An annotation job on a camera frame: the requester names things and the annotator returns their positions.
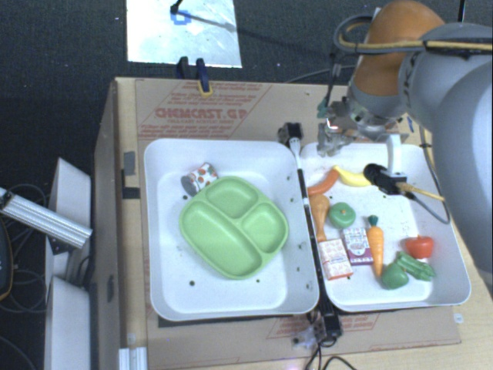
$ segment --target red tomato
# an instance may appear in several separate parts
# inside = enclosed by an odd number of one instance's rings
[[[417,236],[406,240],[406,249],[416,259],[430,257],[433,252],[433,239],[428,236]]]

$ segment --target yellow banana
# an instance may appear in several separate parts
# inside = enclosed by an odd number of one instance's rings
[[[332,167],[339,173],[340,180],[350,187],[367,187],[371,182],[367,180],[363,173],[352,173],[341,169],[339,166]]]

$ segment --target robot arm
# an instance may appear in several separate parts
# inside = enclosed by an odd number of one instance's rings
[[[334,42],[363,51],[344,39],[351,26],[338,29]],[[433,133],[442,194],[490,292],[491,34],[480,25],[445,25],[417,2],[392,2],[371,22],[345,102],[359,134],[371,140],[404,113]]]

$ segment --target black floor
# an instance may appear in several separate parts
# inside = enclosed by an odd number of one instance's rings
[[[338,22],[389,1],[234,0],[243,68],[210,69],[210,77],[284,82],[325,69]],[[446,22],[457,20],[459,0],[418,1]],[[467,0],[465,20],[491,26],[492,1]],[[126,0],[0,0],[0,187],[30,183],[48,193],[58,157],[91,173],[112,78],[173,77],[170,66],[127,62],[125,17]],[[25,242],[16,264],[43,273],[42,236]],[[15,293],[25,304],[40,295],[36,283]],[[44,314],[0,310],[0,336],[37,369],[43,367],[44,328]],[[20,354],[0,339],[0,370],[25,368]]]

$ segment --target green divided plate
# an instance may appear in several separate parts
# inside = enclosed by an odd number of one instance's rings
[[[229,278],[248,278],[282,248],[288,225],[276,205],[254,185],[222,177],[182,210],[179,228],[195,251]]]

